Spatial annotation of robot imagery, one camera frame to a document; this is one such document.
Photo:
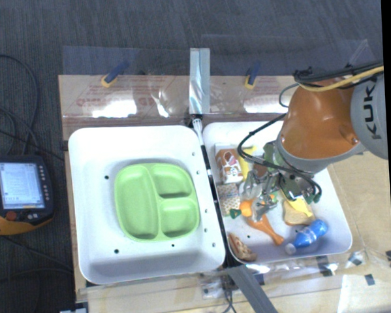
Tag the brown cardboard board, red print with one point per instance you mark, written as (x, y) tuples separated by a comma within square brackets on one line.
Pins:
[(81, 103)]

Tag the patterned beige packet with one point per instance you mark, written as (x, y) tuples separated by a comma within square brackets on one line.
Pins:
[(228, 200)]

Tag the white plastic tray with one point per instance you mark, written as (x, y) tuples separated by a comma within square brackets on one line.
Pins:
[(329, 211), (93, 197)]

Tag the blue plastic bottle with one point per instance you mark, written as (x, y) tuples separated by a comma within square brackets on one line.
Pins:
[(309, 235)]

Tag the yellow banana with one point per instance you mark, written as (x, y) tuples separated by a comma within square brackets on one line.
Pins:
[(245, 166)]

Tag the tan bread slice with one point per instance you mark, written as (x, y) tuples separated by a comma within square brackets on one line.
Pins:
[(295, 217)]

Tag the orange-brown chicken drumstick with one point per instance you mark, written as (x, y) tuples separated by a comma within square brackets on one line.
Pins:
[(268, 229)]

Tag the yellow toy food piece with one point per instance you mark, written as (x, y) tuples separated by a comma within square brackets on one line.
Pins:
[(303, 205)]

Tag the white and brown carton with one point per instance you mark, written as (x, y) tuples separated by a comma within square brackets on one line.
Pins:
[(228, 164)]

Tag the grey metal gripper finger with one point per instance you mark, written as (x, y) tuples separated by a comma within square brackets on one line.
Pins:
[(258, 211), (271, 201)]

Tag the green divided plate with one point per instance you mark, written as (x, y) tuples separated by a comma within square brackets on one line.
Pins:
[(135, 201)]

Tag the orange carrot with green top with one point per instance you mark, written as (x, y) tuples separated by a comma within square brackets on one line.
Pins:
[(245, 208)]

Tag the brown pizza slice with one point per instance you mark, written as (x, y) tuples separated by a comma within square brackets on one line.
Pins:
[(241, 248)]

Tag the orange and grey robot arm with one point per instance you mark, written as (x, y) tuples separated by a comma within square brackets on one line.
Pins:
[(315, 126)]

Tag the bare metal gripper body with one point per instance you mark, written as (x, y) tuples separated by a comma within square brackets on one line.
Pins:
[(291, 185)]

